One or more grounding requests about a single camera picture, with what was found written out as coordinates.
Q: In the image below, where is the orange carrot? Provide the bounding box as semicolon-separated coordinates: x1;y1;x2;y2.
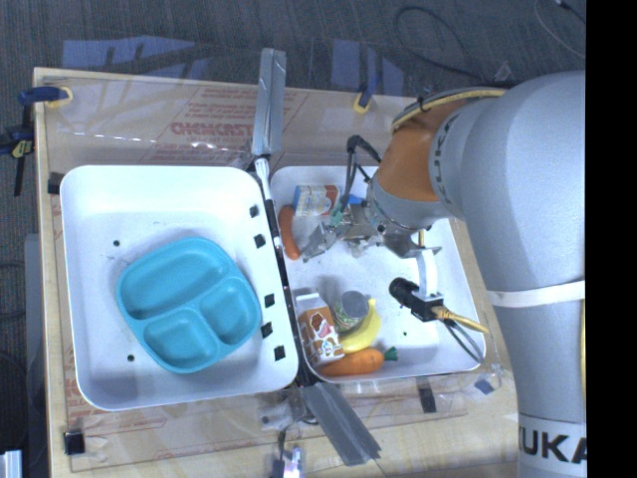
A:
318;346;400;379

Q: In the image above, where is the yellow banana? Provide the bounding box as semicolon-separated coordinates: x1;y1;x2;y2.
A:
337;297;383;355

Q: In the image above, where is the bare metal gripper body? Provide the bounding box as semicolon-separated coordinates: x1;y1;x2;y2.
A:
331;200;400;246

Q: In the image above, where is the brown and white carton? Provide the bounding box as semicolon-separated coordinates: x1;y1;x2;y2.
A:
296;292;346;368

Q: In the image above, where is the black cylinder on white bracket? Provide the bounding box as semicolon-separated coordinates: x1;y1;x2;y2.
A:
388;244;446;324

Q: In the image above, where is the orange sausage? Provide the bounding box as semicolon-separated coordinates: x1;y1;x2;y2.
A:
277;204;303;262

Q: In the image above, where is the blue and white carton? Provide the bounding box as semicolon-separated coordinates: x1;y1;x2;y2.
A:
291;183;342;218

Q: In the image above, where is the white plastic tray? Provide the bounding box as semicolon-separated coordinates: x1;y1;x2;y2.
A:
268;164;489;385
59;163;301;412

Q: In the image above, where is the brown cardboard board red print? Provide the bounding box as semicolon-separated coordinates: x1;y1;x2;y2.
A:
42;75;504;473

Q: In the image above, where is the green can grey lid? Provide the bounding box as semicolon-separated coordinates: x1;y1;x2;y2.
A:
331;290;371;334

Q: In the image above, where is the blue divided plate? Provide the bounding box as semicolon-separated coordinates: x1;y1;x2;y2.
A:
114;236;264;375

